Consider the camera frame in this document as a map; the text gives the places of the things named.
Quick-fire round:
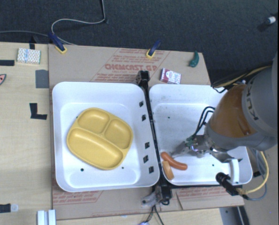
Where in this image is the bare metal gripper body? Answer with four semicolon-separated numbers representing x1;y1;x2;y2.
189;134;215;159

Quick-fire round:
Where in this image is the orange toy sausage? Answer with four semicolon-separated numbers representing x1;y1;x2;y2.
160;151;189;171

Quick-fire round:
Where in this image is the orange toy biscuit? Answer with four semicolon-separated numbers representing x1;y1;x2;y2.
162;160;175;181

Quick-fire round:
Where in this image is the white plastic tray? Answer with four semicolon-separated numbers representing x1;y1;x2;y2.
148;83;253;187
52;81;160;193

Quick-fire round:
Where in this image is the thin black rod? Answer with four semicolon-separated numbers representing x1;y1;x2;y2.
143;80;168;188

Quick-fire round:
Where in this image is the red and white carton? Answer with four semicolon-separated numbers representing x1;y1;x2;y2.
159;67;182;85

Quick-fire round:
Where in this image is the green toy pepper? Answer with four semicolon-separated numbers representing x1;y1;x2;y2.
189;50;200;68

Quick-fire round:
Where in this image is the yellow divided plate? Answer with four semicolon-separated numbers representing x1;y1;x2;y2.
66;107;134;171

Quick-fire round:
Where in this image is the brown cardboard board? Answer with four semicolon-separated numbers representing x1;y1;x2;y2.
47;43;245;220

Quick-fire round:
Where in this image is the white patterned packet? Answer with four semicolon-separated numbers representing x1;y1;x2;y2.
16;47;42;65

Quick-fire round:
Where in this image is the black cylinder on white bracket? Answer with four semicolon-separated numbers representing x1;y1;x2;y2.
215;158;242;196

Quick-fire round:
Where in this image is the black block with wires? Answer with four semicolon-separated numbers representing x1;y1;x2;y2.
135;70;151;87
152;184;173;205

